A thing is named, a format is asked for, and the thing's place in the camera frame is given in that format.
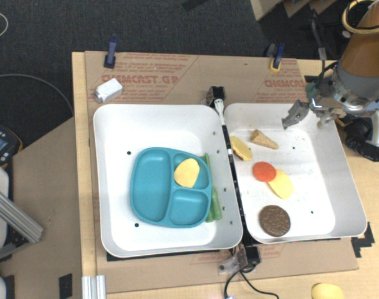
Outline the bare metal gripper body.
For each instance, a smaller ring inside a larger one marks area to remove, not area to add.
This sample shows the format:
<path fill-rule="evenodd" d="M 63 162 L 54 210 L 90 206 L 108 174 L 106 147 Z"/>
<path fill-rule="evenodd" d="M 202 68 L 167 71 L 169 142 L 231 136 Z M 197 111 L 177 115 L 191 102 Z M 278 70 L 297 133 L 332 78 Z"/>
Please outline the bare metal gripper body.
<path fill-rule="evenodd" d="M 379 83 L 346 85 L 340 79 L 314 81 L 308 86 L 308 99 L 310 110 L 320 118 L 371 117 L 379 112 Z"/>

